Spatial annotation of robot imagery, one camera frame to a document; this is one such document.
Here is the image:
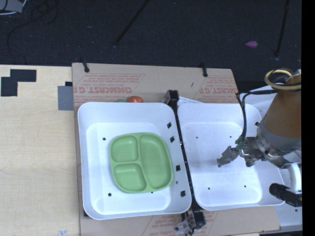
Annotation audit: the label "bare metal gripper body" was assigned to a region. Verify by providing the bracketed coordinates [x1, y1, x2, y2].
[239, 136, 286, 169]

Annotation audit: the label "white plastic tray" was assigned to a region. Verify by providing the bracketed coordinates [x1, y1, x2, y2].
[177, 102, 286, 211]
[77, 101, 193, 221]

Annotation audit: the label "white paper slip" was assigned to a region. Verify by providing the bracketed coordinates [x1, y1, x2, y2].
[178, 96, 205, 105]

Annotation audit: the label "green divided plate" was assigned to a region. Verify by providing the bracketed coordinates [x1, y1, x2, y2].
[109, 132, 174, 194]

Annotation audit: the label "brown cardboard board red print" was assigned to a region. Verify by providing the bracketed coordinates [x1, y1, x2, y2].
[71, 62, 282, 236]

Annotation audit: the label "purple toy grapes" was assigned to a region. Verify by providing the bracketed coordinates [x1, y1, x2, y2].
[244, 40, 259, 50]

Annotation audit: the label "red toy tomato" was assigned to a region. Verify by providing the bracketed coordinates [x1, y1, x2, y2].
[126, 95, 144, 104]

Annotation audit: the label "black cylinder on white bracket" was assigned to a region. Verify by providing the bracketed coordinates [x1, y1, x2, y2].
[269, 162, 303, 207]

